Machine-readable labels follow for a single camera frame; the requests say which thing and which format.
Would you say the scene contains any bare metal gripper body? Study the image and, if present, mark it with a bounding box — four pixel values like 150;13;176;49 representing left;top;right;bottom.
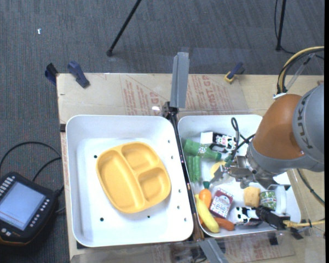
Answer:
227;155;257;180

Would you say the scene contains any yellow round toy food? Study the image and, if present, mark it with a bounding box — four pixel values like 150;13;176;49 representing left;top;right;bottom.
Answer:
210;160;228;178

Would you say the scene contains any tan bread piece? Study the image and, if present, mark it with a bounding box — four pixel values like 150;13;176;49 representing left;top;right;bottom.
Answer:
243;186;262;208

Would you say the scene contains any green asparagus bunch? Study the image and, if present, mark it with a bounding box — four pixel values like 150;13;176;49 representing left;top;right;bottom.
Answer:
186;155;202;184

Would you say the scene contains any orange carrot with green top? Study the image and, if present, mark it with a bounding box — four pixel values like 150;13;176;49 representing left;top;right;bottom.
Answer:
198;181;213;209

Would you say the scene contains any green and white can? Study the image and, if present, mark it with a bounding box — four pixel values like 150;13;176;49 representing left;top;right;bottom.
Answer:
259;190;278;211

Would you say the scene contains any red and white carton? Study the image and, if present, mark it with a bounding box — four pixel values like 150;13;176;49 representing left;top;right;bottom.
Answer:
209;187;234;219

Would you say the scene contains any cow print carton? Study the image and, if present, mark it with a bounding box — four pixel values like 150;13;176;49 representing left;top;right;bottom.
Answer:
235;206;263;227
200;131;238;152

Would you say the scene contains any green bottle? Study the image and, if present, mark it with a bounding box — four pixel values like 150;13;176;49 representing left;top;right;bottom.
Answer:
182;138;223;162

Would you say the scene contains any yellow banana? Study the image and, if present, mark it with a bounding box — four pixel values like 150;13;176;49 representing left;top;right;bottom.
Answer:
194;193;221;234

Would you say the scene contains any white plastic tray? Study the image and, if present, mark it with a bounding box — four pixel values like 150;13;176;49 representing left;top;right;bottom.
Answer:
65;114;195;248
177;114;302;238

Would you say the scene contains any yellow divided plate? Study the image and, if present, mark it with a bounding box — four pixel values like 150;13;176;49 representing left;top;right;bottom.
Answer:
95;141;172;214

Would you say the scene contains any brown cardboard board red print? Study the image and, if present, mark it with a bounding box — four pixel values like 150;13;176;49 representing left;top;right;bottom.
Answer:
56;72;325;263

